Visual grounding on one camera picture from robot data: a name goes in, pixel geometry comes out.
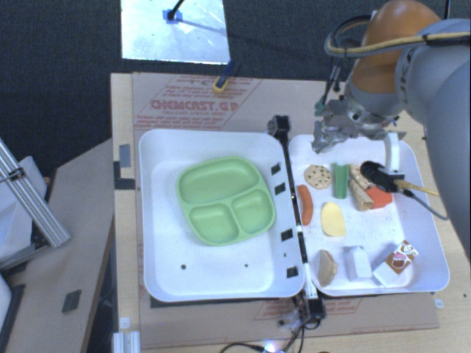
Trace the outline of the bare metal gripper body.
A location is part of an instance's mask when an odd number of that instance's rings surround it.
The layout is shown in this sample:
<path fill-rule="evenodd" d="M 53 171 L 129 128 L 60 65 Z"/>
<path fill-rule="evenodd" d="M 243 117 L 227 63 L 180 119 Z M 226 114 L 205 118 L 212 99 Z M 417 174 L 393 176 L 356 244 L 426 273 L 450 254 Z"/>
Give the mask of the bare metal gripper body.
<path fill-rule="evenodd" d="M 329 139 L 370 136 L 372 124 L 369 112 L 356 101 L 332 99 L 323 112 L 322 133 Z"/>

